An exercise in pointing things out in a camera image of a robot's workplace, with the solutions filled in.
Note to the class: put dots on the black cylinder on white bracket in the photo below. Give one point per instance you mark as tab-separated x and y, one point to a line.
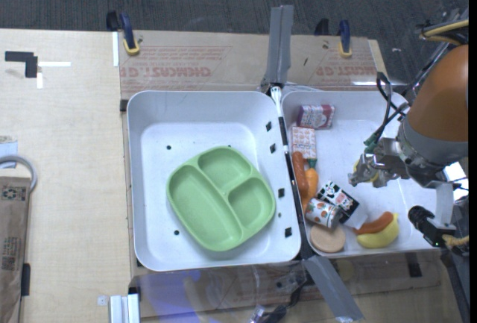
443	202

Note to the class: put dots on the brown paper bag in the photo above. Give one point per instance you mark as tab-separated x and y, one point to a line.
13	239

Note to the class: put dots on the white can with fruit print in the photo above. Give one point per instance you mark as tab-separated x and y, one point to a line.
322	212

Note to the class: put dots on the white plastic tray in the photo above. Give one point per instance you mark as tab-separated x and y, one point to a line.
156	224
376	120

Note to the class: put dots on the tan round biscuit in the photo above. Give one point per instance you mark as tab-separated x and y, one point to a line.
328	239

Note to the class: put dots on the yellow banana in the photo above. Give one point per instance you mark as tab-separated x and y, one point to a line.
380	238

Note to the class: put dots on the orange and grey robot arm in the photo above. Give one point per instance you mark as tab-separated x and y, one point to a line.
439	101

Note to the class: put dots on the orange sausage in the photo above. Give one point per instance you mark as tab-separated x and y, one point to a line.
374	225
300	172

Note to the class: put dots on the green divided plate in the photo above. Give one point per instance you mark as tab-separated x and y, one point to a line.
220	198

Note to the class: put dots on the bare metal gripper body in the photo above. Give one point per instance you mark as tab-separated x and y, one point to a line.
391	157

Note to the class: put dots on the yellow block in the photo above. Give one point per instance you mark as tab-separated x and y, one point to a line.
368	174

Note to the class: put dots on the white and orange carton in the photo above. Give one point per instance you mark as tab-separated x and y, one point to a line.
303	142

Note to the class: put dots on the orange carrot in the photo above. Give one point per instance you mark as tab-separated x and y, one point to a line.
312	181

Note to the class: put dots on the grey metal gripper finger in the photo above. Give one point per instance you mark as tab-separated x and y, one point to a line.
356	178
381	179

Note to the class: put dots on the brown cardboard board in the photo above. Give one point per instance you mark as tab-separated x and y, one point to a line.
194	68

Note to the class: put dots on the pink carton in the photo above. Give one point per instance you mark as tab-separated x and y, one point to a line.
315	116

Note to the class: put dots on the black and white cow carton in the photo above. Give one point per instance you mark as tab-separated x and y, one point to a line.
339	198

